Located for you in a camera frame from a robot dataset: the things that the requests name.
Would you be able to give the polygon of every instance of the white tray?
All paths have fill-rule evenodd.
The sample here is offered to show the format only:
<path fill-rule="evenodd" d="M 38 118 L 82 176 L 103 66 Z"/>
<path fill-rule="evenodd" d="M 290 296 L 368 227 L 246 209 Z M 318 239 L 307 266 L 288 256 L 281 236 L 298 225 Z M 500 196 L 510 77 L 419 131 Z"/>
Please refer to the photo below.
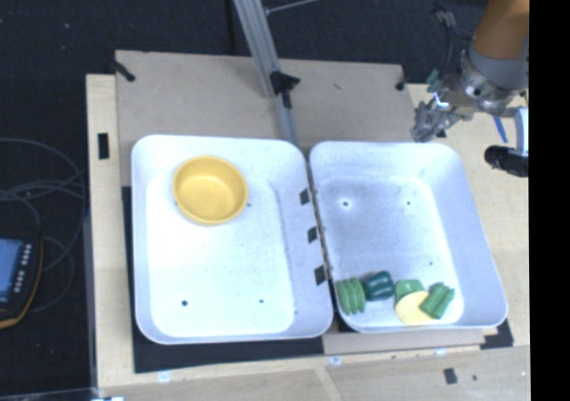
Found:
<path fill-rule="evenodd" d="M 410 327 L 394 299 L 343 319 L 360 332 L 486 328 L 507 302 L 459 156 L 440 143 L 325 142 L 310 165 L 333 281 L 386 270 L 456 290 L 444 317 Z"/>
<path fill-rule="evenodd" d="M 176 167 L 206 154 L 237 166 L 249 188 L 244 211 L 210 227 L 185 218 L 171 192 Z M 132 187 L 135 316 L 150 340 L 310 338 L 329 328 L 322 246 L 305 158 L 295 146 L 146 136 L 132 152 Z"/>

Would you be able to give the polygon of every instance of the black bracket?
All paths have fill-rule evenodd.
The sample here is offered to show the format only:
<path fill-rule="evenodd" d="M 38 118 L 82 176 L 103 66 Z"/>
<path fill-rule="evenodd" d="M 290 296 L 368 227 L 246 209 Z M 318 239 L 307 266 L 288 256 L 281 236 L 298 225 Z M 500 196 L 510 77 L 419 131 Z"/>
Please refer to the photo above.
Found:
<path fill-rule="evenodd" d="M 287 108 L 292 108 L 289 91 L 299 84 L 301 80 L 299 78 L 286 75 L 285 73 L 281 73 L 280 71 L 274 71 L 269 76 L 269 79 L 271 79 L 271 85 L 273 86 L 273 92 L 275 95 L 281 94 L 283 105 Z"/>

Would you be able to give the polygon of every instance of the yellow plate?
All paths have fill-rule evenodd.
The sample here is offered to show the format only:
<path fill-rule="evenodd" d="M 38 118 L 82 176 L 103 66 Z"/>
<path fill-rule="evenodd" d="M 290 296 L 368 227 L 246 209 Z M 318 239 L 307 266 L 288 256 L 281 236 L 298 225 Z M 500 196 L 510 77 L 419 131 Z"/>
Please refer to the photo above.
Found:
<path fill-rule="evenodd" d="M 437 322 L 436 319 L 430 317 L 419 308 L 419 305 L 423 303 L 424 299 L 428 296 L 428 291 L 414 291 L 413 293 L 408 293 L 396 303 L 396 315 L 407 325 L 429 325 Z"/>
<path fill-rule="evenodd" d="M 176 205 L 190 220 L 203 225 L 236 218 L 248 204 L 248 184 L 230 162 L 214 156 L 186 160 L 175 171 Z"/>

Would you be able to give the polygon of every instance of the wooden table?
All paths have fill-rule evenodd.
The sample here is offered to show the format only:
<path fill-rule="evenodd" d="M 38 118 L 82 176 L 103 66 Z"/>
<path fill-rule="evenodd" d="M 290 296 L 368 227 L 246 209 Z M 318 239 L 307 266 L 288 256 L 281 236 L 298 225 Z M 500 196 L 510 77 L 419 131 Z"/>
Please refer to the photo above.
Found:
<path fill-rule="evenodd" d="M 168 105 L 165 95 L 172 96 L 172 93 L 165 93 L 164 83 L 172 83 L 176 77 L 184 76 L 181 63 L 183 67 L 190 67 L 188 70 L 200 70 L 202 82 L 199 86 L 188 86 L 184 91 L 188 98 L 194 98 L 195 93 L 200 94 L 200 89 L 215 93 L 220 86 L 231 86 L 244 98 L 251 98 L 253 94 L 260 107 L 255 117 L 270 131 L 266 136 L 279 136 L 277 128 L 266 122 L 267 119 L 273 120 L 273 116 L 265 109 L 267 102 L 260 95 L 255 66 L 249 58 L 151 55 L 152 61 L 163 65 L 158 77 L 149 76 L 148 70 L 146 75 L 142 74 L 146 62 L 142 61 L 141 68 L 137 68 L 140 59 L 137 54 L 119 53 L 118 58 L 131 67 L 129 71 L 137 76 L 138 85 L 149 88 L 148 80 L 154 82 L 156 85 L 151 88 L 154 92 L 162 92 L 165 105 Z M 403 115 L 403 122 L 400 120 L 400 126 L 397 126 L 389 114 L 379 117 L 378 114 L 366 113 L 378 104 L 379 88 L 384 88 L 387 83 L 391 86 L 399 79 L 401 70 L 398 66 L 317 61 L 283 61 L 282 65 L 286 73 L 295 75 L 299 72 L 297 75 L 305 80 L 302 83 L 307 83 L 293 91 L 294 109 L 297 102 L 297 110 L 300 106 L 303 112 L 299 117 L 295 114 L 295 119 L 301 143 L 305 143 L 301 146 L 304 150 L 327 136 L 327 125 L 318 119 L 322 102 L 330 102 L 330 99 L 334 102 L 338 98 L 341 99 L 338 104 L 341 104 L 343 99 L 351 96 L 356 99 L 352 105 L 357 104 L 358 99 L 369 105 L 365 111 L 360 105 L 360 112 L 357 108 L 347 112 L 349 107 L 339 109 L 338 104 L 330 107 L 332 113 L 329 116 L 325 111 L 323 118 L 334 118 L 335 139 L 343 136 L 362 139 L 362 132 L 354 132 L 357 126 L 357 130 L 374 131 L 370 139 L 375 141 L 383 141 L 384 135 L 390 141 L 410 141 L 413 107 L 420 100 L 429 98 L 425 86 L 407 85 L 398 97 L 402 100 L 389 103 L 393 111 Z M 235 70 L 230 76 L 222 73 L 228 68 Z M 118 101 L 118 95 L 125 93 L 120 89 L 126 84 L 122 76 L 89 75 L 86 78 L 97 388 L 102 397 L 166 400 L 185 399 L 192 395 L 212 400 L 340 400 L 378 399 L 379 395 L 386 399 L 470 399 L 494 398 L 501 394 L 501 399 L 525 399 L 530 393 L 528 181 L 492 170 L 485 164 L 483 153 L 486 147 L 500 144 L 501 140 L 493 119 L 483 114 L 476 114 L 469 123 L 460 123 L 449 131 L 447 138 L 437 139 L 434 143 L 448 144 L 463 160 L 507 295 L 513 347 L 481 350 L 480 341 L 492 340 L 496 329 L 434 334 L 433 341 L 428 344 L 406 337 L 406 333 L 371 341 L 363 340 L 358 333 L 349 333 L 349 337 L 341 338 L 331 334 L 324 340 L 325 343 L 328 340 L 329 346 L 324 356 L 134 373 L 120 188 L 128 181 L 128 175 L 121 170 L 127 168 L 124 166 L 125 151 L 132 142 L 129 136 L 135 139 L 142 132 L 129 135 L 129 130 L 136 131 L 135 124 L 128 122 L 125 123 L 128 127 L 122 127 L 122 121 L 119 122 L 122 102 Z M 335 90 L 342 91 L 342 95 L 338 93 L 337 97 L 330 97 Z M 307 95 L 313 96 L 313 103 L 304 100 Z M 133 120 L 136 118 L 142 121 L 146 116 L 137 114 Z M 371 124 L 370 118 L 375 118 L 376 124 Z M 383 120 L 387 128 L 384 132 L 381 129 Z M 213 135 L 204 133 L 209 127 L 211 124 L 205 124 L 204 128 L 196 128 L 198 132 L 192 130 L 191 134 Z M 514 145 L 514 125 L 507 121 L 505 128 L 511 145 Z M 100 155 L 99 142 L 103 134 L 109 141 L 109 152 Z"/>

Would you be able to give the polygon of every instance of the black device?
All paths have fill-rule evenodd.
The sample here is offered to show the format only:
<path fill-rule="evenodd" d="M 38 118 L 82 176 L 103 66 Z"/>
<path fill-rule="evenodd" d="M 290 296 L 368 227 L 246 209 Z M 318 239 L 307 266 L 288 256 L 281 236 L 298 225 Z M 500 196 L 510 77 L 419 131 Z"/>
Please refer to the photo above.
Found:
<path fill-rule="evenodd" d="M 28 312 L 42 259 L 39 235 L 0 232 L 0 329 L 15 325 Z"/>

